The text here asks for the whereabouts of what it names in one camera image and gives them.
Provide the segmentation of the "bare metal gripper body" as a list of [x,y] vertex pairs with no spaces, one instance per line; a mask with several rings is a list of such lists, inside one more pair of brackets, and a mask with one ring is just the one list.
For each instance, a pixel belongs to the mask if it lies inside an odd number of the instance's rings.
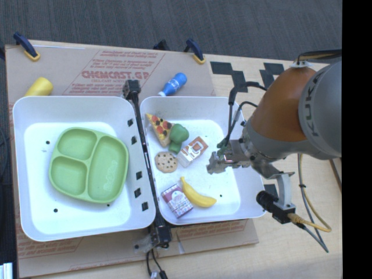
[[223,168],[249,167],[251,165],[249,153],[246,150],[246,144],[243,138],[223,140],[221,146],[221,163]]

